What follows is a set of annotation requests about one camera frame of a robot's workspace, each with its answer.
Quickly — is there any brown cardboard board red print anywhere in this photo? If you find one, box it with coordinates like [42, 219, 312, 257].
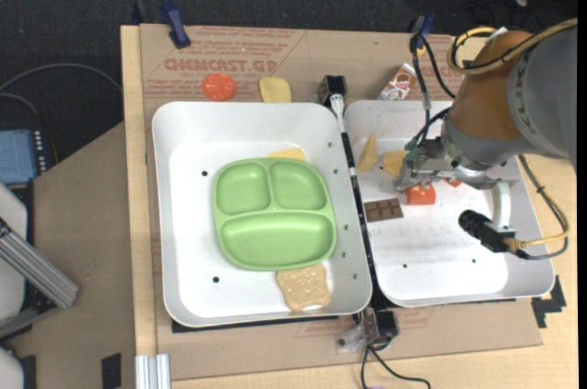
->
[138, 23, 545, 382]

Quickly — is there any yellow cheese slice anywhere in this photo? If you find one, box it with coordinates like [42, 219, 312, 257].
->
[265, 146, 306, 162]

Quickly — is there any white plastic tray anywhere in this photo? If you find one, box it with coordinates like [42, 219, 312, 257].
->
[342, 98, 557, 308]
[150, 100, 374, 328]

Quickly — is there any black cylinder on white bracket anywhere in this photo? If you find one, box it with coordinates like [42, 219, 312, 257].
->
[458, 178, 520, 254]

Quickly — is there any yellow round biscuit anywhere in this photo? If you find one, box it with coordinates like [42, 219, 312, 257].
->
[382, 150, 409, 178]

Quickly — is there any beige toast slice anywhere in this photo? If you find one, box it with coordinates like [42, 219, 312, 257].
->
[275, 263, 333, 313]

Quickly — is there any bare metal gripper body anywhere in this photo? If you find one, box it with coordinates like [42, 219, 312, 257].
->
[404, 138, 504, 191]

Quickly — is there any thin black and white rod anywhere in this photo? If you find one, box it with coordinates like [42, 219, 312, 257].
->
[329, 94, 376, 288]

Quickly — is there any black block with thin wires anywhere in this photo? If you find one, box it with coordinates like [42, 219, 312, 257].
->
[375, 310, 400, 339]
[320, 74, 347, 105]

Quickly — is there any green divided plate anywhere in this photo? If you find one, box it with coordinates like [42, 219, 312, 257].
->
[211, 157, 338, 272]

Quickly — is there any orange round fruit slice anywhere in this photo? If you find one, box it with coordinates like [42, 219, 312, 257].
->
[201, 72, 238, 102]

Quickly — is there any yellow cheese wedge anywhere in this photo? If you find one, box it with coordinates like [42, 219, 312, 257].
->
[356, 133, 379, 173]

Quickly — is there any pale yellow rounded piece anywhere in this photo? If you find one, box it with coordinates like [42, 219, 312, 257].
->
[258, 76, 294, 105]

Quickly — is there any orange cube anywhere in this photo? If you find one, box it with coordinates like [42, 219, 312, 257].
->
[404, 183, 437, 206]

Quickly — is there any small white and brown carton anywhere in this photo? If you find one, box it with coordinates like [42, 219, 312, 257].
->
[376, 62, 419, 102]

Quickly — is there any brown chocolate bar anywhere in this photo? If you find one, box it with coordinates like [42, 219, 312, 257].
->
[363, 197, 405, 224]

